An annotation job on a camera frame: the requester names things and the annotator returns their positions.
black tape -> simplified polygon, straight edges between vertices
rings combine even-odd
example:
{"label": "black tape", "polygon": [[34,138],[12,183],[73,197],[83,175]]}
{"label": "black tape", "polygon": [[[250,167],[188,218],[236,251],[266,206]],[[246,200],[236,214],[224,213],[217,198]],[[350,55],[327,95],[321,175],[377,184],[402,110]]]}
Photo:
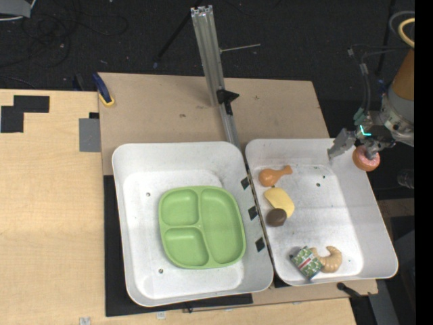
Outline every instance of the black tape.
{"label": "black tape", "polygon": [[21,133],[23,131],[24,113],[16,112],[13,106],[2,106],[0,133]]}
{"label": "black tape", "polygon": [[19,112],[49,112],[49,96],[15,95],[14,107]]}
{"label": "black tape", "polygon": [[241,184],[243,189],[245,190],[250,185],[250,182],[248,181],[248,177],[245,177],[243,180],[241,180]]}
{"label": "black tape", "polygon": [[265,241],[263,240],[263,237],[260,237],[257,241],[256,241],[256,248],[257,251],[261,251],[263,248],[265,247]]}
{"label": "black tape", "polygon": [[253,206],[250,209],[248,209],[248,214],[250,215],[251,220],[253,220],[255,217],[257,217],[258,213],[257,213],[256,207]]}
{"label": "black tape", "polygon": [[0,133],[23,133],[25,112],[48,113],[49,96],[15,95],[13,106],[1,107]]}
{"label": "black tape", "polygon": [[90,119],[99,119],[99,113],[98,112],[89,112],[89,118]]}

white tray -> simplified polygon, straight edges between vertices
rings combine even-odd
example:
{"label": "white tray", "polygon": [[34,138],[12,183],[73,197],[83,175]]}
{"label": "white tray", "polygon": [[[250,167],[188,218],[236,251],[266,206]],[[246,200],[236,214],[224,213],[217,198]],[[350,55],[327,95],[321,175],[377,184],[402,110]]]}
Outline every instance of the white tray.
{"label": "white tray", "polygon": [[[366,172],[352,161],[352,150],[331,162],[327,149],[333,139],[256,139],[246,146],[246,158],[262,218],[272,209],[258,175],[263,169],[290,165],[293,174],[275,184],[295,204],[294,214],[280,227],[265,224],[278,276],[287,284],[339,282],[354,279],[390,278],[398,261]],[[307,280],[290,261],[304,246],[326,246],[342,251],[338,271],[319,272]]]}
{"label": "white tray", "polygon": [[[273,266],[241,152],[228,142],[124,144],[112,157],[120,216],[125,280],[134,302],[143,306],[225,295],[253,293],[269,287]],[[158,203],[165,191],[183,186],[218,186],[231,192],[240,208],[246,252],[237,263],[212,269],[184,269],[165,255]]]}

green divided plate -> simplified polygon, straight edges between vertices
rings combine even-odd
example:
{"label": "green divided plate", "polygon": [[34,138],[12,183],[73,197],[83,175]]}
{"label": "green divided plate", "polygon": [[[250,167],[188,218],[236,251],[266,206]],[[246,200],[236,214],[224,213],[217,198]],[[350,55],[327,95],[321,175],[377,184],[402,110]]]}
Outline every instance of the green divided plate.
{"label": "green divided plate", "polygon": [[245,253],[244,225],[236,199],[214,186],[175,188],[158,207],[162,244],[177,266],[223,267]]}

orange object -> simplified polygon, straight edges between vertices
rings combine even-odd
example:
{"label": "orange object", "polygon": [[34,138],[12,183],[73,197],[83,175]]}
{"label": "orange object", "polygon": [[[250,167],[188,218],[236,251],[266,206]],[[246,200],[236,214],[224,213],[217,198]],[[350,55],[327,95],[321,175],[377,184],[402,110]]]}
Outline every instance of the orange object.
{"label": "orange object", "polygon": [[392,84],[392,90],[400,98],[413,101],[415,98],[415,51],[409,50]]}
{"label": "orange object", "polygon": [[258,180],[261,182],[262,186],[271,187],[274,186],[282,176],[291,175],[292,173],[293,170],[289,165],[285,166],[282,170],[264,169],[258,175]]}
{"label": "orange object", "polygon": [[374,170],[380,164],[380,155],[376,153],[376,156],[370,160],[366,157],[365,152],[367,148],[361,144],[357,146],[353,151],[352,159],[358,169],[364,170],[366,172]]}

blue clip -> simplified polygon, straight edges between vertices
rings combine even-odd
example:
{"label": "blue clip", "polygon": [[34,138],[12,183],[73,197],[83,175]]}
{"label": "blue clip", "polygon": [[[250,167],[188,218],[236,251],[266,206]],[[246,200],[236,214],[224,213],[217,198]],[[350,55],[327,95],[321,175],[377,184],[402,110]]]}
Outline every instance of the blue clip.
{"label": "blue clip", "polygon": [[107,86],[102,78],[95,72],[92,74],[92,80],[96,84],[96,89],[99,93],[99,99],[104,106],[110,107],[114,104],[114,98],[108,92]]}

